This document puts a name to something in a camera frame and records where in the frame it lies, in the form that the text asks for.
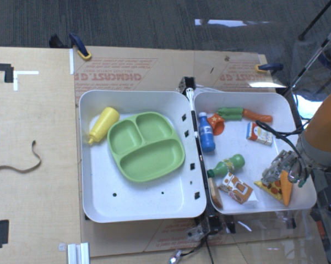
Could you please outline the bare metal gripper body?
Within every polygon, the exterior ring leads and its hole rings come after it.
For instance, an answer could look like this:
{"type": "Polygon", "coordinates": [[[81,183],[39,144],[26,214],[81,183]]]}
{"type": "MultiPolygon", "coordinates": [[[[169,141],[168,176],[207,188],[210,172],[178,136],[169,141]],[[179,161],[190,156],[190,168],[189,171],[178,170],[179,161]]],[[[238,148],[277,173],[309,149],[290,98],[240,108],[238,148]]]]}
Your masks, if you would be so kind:
{"type": "Polygon", "coordinates": [[[274,172],[291,172],[297,170],[299,159],[295,152],[282,150],[272,162],[274,172]]]}

